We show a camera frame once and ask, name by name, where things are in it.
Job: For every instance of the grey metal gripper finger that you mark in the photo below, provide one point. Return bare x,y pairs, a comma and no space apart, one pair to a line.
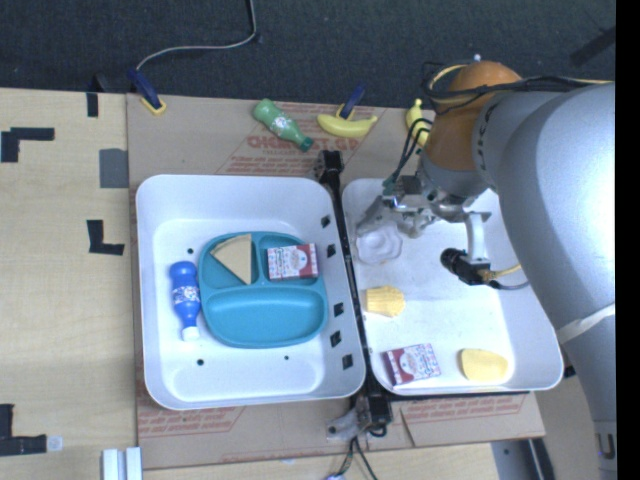
375,216
415,224

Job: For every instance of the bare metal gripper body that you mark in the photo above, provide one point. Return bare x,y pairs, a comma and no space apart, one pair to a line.
421,203

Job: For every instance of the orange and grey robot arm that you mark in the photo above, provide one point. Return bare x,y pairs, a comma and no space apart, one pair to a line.
550,178

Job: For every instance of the thin black rod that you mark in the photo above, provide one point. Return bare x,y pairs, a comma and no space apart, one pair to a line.
350,268

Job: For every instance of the yellow ridged corn piece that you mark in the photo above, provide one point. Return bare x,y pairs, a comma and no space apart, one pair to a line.
384,302

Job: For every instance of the yellow banana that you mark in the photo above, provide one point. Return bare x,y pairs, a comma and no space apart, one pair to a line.
346,125
414,115

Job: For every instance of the red and white carton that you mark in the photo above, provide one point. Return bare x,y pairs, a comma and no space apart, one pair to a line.
292,262
412,364

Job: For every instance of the white plastic tray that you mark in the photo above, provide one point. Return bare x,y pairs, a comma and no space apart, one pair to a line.
450,318
240,368

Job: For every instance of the green bottle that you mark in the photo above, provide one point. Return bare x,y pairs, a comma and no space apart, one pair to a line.
277,122

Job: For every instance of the yellow pizza slice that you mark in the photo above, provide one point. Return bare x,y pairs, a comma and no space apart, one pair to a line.
237,258

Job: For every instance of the blue divided plate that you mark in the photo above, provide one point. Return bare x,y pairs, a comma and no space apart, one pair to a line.
265,318

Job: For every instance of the brown cardboard board red print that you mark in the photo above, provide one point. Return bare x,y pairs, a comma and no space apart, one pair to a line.
200,138

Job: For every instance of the blue bottle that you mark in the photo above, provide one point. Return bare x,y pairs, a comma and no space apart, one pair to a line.
185,293

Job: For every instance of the black cylinder on white bracket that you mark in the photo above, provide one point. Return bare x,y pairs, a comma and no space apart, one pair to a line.
465,264

